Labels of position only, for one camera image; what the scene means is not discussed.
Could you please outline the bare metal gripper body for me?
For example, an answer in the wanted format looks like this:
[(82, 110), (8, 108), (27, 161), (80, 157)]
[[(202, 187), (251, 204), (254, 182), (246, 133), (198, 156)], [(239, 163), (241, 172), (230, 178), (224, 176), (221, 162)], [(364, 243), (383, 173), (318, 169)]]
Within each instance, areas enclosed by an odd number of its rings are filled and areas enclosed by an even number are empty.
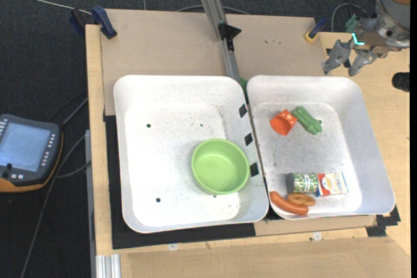
[(352, 33), (350, 47), (380, 54), (409, 48), (410, 11), (380, 10), (371, 18), (360, 19)]

